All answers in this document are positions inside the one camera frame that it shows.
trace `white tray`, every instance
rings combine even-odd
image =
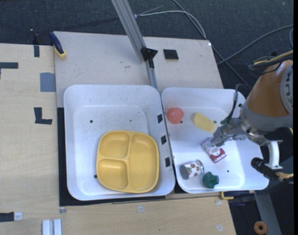
[[[227,156],[214,164],[200,144],[211,133],[197,128],[193,123],[196,112],[202,113],[216,121],[217,126],[231,111],[234,90],[198,89],[198,88],[167,88],[162,93],[164,111],[171,107],[180,107],[184,111],[182,123],[172,124],[166,120],[167,130],[174,158],[177,181],[180,187],[189,193],[230,190],[264,189],[269,180],[251,166],[254,157],[262,158],[260,147],[246,139],[244,141],[228,141],[222,148]],[[238,103],[244,103],[239,93]],[[239,116],[236,107],[233,117]],[[179,172],[180,165],[201,160],[205,173],[210,171],[219,176],[219,184],[214,189],[203,186],[201,176],[184,180]]]
[[[159,92],[147,85],[73,85],[64,93],[67,186],[78,200],[163,196],[175,186],[169,143]],[[158,144],[160,173],[147,193],[126,193],[103,187],[96,175],[96,153],[103,134],[112,130],[144,132]]]

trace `yellow clamp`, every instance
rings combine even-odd
[[[226,197],[226,196],[224,195],[224,192],[223,192],[223,191],[221,191],[221,193],[220,193],[220,198],[221,198],[221,199],[227,199],[227,200],[234,199],[234,197],[233,197],[233,196]]]
[[[63,49],[63,53],[60,53],[56,48],[54,48],[54,51],[61,58],[66,56],[66,51],[64,51],[64,49]]]

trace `gray tape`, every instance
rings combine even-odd
[[[40,73],[40,91],[54,92],[55,91],[55,74],[45,72]]]

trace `white label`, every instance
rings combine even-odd
[[[137,206],[137,211],[138,212],[144,212],[144,207],[143,206]]]
[[[223,231],[223,226],[221,224],[215,225],[217,231],[222,232]]]
[[[23,214],[21,212],[14,213],[14,221],[22,220],[22,219],[23,219]]]

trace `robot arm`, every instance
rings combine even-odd
[[[280,127],[293,128],[293,61],[285,60],[267,67],[241,106],[239,117],[231,117],[232,112],[213,134],[211,144],[222,146],[229,140],[248,138],[259,146],[266,145],[270,152],[269,163],[255,158],[252,166],[269,179],[278,179],[280,141],[270,141],[264,135]]]

